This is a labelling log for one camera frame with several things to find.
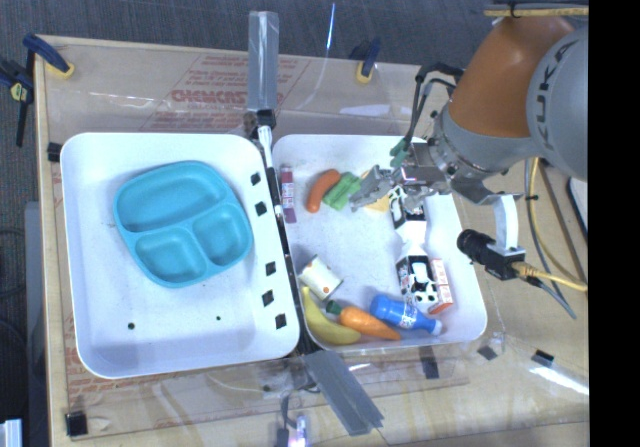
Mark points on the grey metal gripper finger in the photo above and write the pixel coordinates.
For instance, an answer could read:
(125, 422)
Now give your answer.
(382, 172)
(365, 195)

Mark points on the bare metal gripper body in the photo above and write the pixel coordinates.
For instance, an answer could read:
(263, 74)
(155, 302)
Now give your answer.
(425, 167)

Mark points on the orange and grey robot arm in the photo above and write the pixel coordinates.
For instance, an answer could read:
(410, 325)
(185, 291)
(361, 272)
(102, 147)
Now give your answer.
(500, 80)

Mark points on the yellow cheese slice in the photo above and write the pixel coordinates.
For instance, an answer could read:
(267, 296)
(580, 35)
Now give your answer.
(380, 205)

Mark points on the black and white carton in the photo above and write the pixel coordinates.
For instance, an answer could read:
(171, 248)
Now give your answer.
(400, 212)

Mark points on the orange sausage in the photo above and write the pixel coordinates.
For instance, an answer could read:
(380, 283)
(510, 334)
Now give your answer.
(320, 191)

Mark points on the white plastic tray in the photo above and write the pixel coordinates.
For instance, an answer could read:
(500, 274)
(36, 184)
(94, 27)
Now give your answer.
(360, 245)
(150, 335)

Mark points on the cow print milk bottle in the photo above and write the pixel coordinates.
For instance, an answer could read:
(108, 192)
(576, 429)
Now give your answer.
(416, 275)

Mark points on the orange and white carton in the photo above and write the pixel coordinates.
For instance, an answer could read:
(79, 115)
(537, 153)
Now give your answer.
(443, 285)

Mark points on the blue bottle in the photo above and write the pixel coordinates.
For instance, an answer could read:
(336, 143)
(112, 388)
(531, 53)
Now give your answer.
(400, 312)

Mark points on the orange carrot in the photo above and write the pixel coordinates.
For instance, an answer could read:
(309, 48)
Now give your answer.
(367, 321)

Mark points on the yellow banana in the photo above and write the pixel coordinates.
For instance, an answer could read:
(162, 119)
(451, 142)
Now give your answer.
(325, 327)

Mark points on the blue divided plate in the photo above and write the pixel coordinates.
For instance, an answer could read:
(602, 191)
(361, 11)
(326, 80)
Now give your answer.
(180, 225)

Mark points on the brown cardboard board red print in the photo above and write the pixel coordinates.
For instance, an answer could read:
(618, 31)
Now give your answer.
(125, 85)

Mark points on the black cylinder on white bracket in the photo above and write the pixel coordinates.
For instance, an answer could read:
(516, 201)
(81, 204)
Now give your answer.
(487, 247)

